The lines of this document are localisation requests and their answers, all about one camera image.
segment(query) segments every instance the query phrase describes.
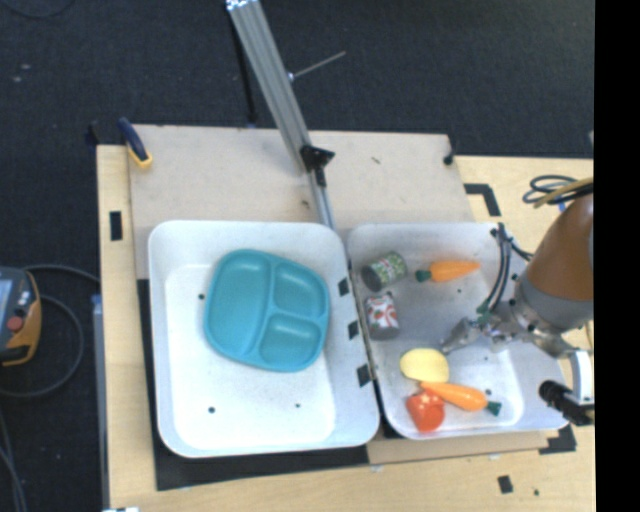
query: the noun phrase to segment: yellow potato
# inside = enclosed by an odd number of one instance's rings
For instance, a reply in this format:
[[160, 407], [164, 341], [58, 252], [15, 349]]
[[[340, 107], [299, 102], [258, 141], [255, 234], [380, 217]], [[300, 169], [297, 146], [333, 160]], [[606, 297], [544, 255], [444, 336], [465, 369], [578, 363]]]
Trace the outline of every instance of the yellow potato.
[[400, 371], [422, 382], [447, 382], [449, 363], [442, 352], [433, 348], [414, 348], [400, 358]]

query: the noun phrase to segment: device screen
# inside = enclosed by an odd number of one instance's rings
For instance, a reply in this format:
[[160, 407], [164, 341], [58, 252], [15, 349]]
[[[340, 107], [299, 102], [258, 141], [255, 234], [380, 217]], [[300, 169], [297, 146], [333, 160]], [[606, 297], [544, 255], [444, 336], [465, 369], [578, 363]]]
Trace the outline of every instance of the device screen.
[[9, 302], [9, 294], [11, 293], [11, 281], [8, 279], [0, 279], [0, 325], [4, 322], [4, 314]]

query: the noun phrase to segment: red button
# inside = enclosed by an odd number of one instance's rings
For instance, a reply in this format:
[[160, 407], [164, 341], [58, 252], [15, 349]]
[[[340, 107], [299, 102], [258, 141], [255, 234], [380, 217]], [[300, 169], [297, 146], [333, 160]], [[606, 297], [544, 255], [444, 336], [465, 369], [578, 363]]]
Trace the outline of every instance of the red button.
[[24, 326], [24, 320], [19, 316], [12, 316], [7, 320], [7, 329], [12, 332], [18, 332]]

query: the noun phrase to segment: white tray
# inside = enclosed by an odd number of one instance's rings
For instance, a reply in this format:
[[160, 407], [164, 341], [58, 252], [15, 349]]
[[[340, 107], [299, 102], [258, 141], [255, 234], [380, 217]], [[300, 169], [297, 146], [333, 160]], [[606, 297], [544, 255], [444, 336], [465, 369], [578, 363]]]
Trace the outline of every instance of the white tray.
[[[203, 312], [216, 263], [236, 249], [294, 260], [320, 274], [331, 318], [322, 355], [310, 367], [279, 373], [218, 354], [206, 341]], [[373, 384], [340, 238], [309, 223], [169, 221], [148, 244], [158, 428], [172, 451], [215, 457], [359, 446], [379, 425]]]
[[[561, 413], [547, 406], [538, 388], [547, 380], [564, 383], [558, 360], [530, 343], [515, 342], [493, 353], [489, 340], [455, 350], [447, 356], [449, 382], [490, 391], [491, 401], [502, 403], [498, 416], [489, 411], [469, 413], [445, 405], [442, 425], [430, 433], [415, 427], [405, 401], [420, 391], [418, 383], [400, 372], [400, 357], [418, 347], [439, 348], [451, 329], [463, 317], [477, 316], [476, 308], [488, 296], [499, 268], [499, 248], [491, 236], [491, 223], [368, 224], [354, 229], [347, 242], [359, 305], [374, 295], [363, 283], [360, 269], [388, 253], [400, 253], [409, 274], [382, 292], [390, 290], [400, 324], [391, 340], [369, 340], [371, 358], [380, 389], [384, 414], [398, 433], [410, 439], [438, 439], [516, 431], [561, 428], [567, 424]], [[448, 283], [418, 282], [414, 273], [440, 259], [472, 259], [480, 270]], [[525, 263], [513, 255], [511, 273], [524, 270]], [[511, 297], [513, 282], [505, 290]]]

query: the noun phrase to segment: green can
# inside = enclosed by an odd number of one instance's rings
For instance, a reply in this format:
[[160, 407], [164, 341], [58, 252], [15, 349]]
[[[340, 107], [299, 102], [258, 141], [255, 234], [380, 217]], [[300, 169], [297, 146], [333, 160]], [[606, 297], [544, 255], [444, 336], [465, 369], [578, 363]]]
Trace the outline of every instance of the green can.
[[395, 251], [364, 266], [360, 271], [364, 284], [373, 292], [379, 292], [407, 275], [404, 258]]

